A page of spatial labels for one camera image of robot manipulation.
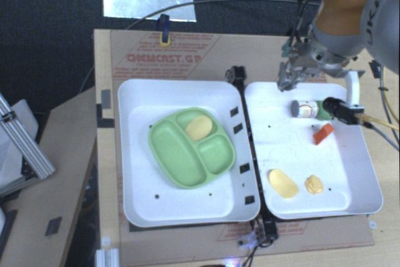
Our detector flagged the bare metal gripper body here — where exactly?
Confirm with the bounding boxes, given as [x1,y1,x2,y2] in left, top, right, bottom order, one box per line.
[287,39,351,79]

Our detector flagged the white can with grey lid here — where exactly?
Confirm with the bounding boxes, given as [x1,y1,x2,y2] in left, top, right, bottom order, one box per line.
[291,99,319,119]

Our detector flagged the orange wedge block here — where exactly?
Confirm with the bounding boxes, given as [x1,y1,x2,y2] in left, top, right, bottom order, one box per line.
[312,123,335,146]

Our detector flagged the white plastic tray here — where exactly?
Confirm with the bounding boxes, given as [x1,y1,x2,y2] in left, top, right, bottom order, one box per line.
[117,78,261,228]
[244,81,384,220]

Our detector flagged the yellow flat oval toy food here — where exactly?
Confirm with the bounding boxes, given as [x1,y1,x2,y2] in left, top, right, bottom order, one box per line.
[268,168,299,199]

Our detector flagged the yellow lumpy toy food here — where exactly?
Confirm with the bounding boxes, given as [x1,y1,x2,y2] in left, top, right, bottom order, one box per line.
[304,174,324,196]

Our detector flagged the brown cardboard board red print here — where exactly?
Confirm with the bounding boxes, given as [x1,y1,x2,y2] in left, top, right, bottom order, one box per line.
[109,29,375,267]

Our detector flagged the green divided plate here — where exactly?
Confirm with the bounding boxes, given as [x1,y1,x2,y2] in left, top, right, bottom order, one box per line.
[147,107,237,189]

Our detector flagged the black cylinder on white bracket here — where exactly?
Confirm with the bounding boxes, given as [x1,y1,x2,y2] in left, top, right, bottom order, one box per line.
[322,70,366,126]

